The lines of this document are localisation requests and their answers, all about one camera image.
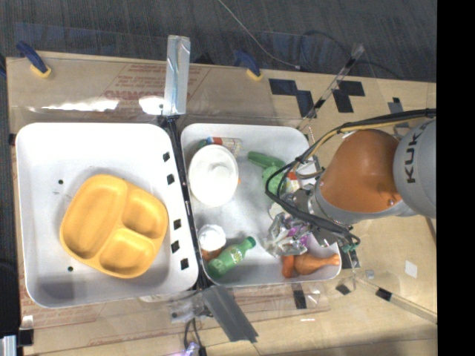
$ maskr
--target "white bowl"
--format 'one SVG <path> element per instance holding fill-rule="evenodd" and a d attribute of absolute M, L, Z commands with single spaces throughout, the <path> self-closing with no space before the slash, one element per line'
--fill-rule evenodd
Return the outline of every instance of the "white bowl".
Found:
<path fill-rule="evenodd" d="M 202 203 L 218 207 L 229 202 L 238 186 L 238 163 L 228 149 L 207 145 L 191 159 L 189 183 L 193 195 Z"/>

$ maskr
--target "gray carpet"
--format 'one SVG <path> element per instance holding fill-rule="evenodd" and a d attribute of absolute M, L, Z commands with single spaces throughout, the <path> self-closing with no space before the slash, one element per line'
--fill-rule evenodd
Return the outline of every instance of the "gray carpet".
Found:
<path fill-rule="evenodd" d="M 190 37 L 196 62 L 233 65 L 244 50 L 262 68 L 336 73 L 363 44 L 350 75 L 436 81 L 437 0 L 221 1 L 267 53 L 218 0 L 0 0 L 0 53 L 18 56 L 24 40 L 38 50 L 164 59 L 176 34 Z M 0 337 L 18 326 L 9 133 L 1 80 Z"/>

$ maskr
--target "white wire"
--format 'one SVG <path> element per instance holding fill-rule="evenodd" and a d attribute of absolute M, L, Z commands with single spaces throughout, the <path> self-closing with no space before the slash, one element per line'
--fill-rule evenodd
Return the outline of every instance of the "white wire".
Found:
<path fill-rule="evenodd" d="M 232 16 L 232 18 L 233 18 L 234 20 L 236 20 L 236 22 L 244 29 L 244 31 L 249 35 L 249 37 L 251 37 L 251 38 L 254 40 L 254 42 L 255 42 L 256 44 L 258 44 L 258 47 L 259 47 L 267 56 L 271 57 L 272 59 L 274 59 L 274 60 L 277 61 L 277 62 L 283 63 L 283 64 L 288 65 L 288 66 L 292 66 L 293 68 L 296 68 L 297 70 L 300 70 L 300 66 L 299 66 L 299 65 L 294 65 L 294 64 L 292 64 L 292 63 L 285 62 L 285 61 L 283 61 L 282 59 L 276 58 L 276 57 L 273 56 L 271 53 L 269 53 L 269 52 L 264 48 L 264 46 L 258 41 L 258 39 L 256 39 L 256 38 L 254 37 L 254 35 L 249 31 L 249 29 L 247 29 L 247 27 L 240 21 L 240 19 L 238 19 L 238 18 L 236 17 L 236 15 L 231 11 L 231 9 L 229 9 L 229 7 L 228 7 L 226 4 L 223 3 L 222 0 L 217 0 L 217 2 L 219 2 L 221 5 L 223 5 L 224 9 L 226 9 L 226 10 L 229 12 L 229 14 Z"/>

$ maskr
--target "yellow divided tray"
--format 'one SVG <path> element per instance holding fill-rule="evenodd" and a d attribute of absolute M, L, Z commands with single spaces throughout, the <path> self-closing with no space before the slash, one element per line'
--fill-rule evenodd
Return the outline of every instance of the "yellow divided tray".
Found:
<path fill-rule="evenodd" d="M 74 258 L 103 273 L 133 278 L 153 263 L 168 229 L 168 212 L 156 197 L 108 174 L 87 179 L 60 227 Z"/>

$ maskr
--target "cardboard surface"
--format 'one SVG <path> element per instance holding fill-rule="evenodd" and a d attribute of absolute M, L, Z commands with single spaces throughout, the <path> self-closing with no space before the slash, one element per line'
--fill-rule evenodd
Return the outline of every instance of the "cardboard surface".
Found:
<path fill-rule="evenodd" d="M 138 96 L 141 90 L 152 91 L 156 88 L 158 91 L 161 88 L 162 79 L 158 75 L 162 75 L 160 70 L 165 70 L 165 67 L 160 62 L 59 53 L 42 55 L 53 66 L 52 79 L 35 80 L 24 60 L 7 60 L 12 132 L 38 120 L 76 120 L 78 116 L 50 114 L 51 110 L 45 116 L 42 107 L 67 101 L 97 102 L 98 98 L 105 98 L 105 92 L 109 90 L 119 91 L 114 96 L 121 97 L 121 107 L 128 110 L 112 119 L 134 122 L 150 119 L 137 114 L 135 93 Z M 54 59 L 58 66 L 55 67 L 56 63 L 50 62 L 50 59 Z M 81 65 L 72 68 L 68 65 L 63 69 L 69 62 Z M 71 76 L 63 78 L 60 70 L 77 73 L 76 77 L 81 75 L 78 72 L 82 70 L 85 80 L 70 86 L 71 80 L 77 79 L 71 79 Z M 136 82 L 129 85 L 122 76 L 131 76 L 132 71 L 135 76 L 152 73 L 154 79 L 134 79 Z M 272 93 L 269 80 L 294 81 L 297 90 L 309 91 L 314 102 L 333 80 L 333 76 L 310 73 L 263 70 L 263 74 L 263 79 L 255 82 L 246 76 L 242 68 L 191 65 L 189 115 L 180 119 L 182 128 L 191 122 L 224 120 L 296 128 L 301 123 L 297 96 Z M 345 81 L 359 84 L 364 95 L 347 93 L 343 102 L 331 96 L 318 110 L 317 118 L 302 130 L 309 135 L 310 144 L 312 139 L 319 138 L 343 122 L 387 114 L 391 104 L 396 104 L 393 108 L 404 111 L 436 106 L 434 84 L 353 77 L 347 77 Z M 58 93 L 65 87 L 64 93 Z M 132 90 L 132 95 L 126 96 L 126 90 Z M 25 109 L 27 106 L 39 108 L 39 111 Z M 91 113 L 89 117 L 79 114 L 79 119 L 84 120 L 103 117 L 101 113 Z M 322 165 L 331 160 L 339 141 L 332 139 L 319 151 L 318 158 Z M 12 156 L 13 176 L 16 178 L 14 148 Z M 18 217 L 16 182 L 14 186 Z M 19 220 L 16 222 L 21 248 Z M 324 350 L 323 355 L 339 355 L 340 347 L 349 355 L 372 351 L 380 355 L 394 355 L 394 350 L 401 355 L 435 355 L 437 326 L 422 315 L 429 313 L 436 318 L 437 313 L 435 227 L 435 220 L 428 222 L 422 217 L 391 217 L 355 225 L 354 232 L 361 238 L 357 249 L 361 268 L 355 269 L 354 273 L 351 270 L 342 271 L 338 279 L 327 281 L 322 286 L 308 289 L 308 286 L 302 285 L 309 304 L 304 314 L 296 309 L 295 295 L 290 286 L 271 294 L 266 289 L 260 294 L 252 290 L 235 291 L 237 301 L 259 333 L 258 343 L 229 343 L 223 330 L 213 320 L 206 319 L 200 324 L 203 327 L 199 331 L 209 355 L 271 355 L 297 351 L 311 355 L 316 349 Z M 19 252 L 19 260 L 22 260 L 21 249 Z M 407 273 L 407 265 L 412 265 L 410 273 Z M 22 263 L 19 273 L 24 276 Z M 354 277 L 357 277 L 356 290 L 353 290 Z M 358 284 L 358 279 L 368 285 Z M 134 299 L 71 309 L 43 309 L 28 297 L 23 278 L 20 283 L 22 315 L 32 317 L 35 327 L 35 343 L 24 349 L 26 355 L 51 352 L 67 356 L 110 353 L 171 355 L 183 350 L 184 324 L 171 323 L 166 307 L 161 303 Z M 350 293 L 343 295 L 341 289 L 337 289 L 339 283 L 346 283 Z M 382 299 L 375 294 L 375 289 L 389 292 L 394 299 Z M 396 302 L 404 302 L 406 306 L 398 306 Z"/>

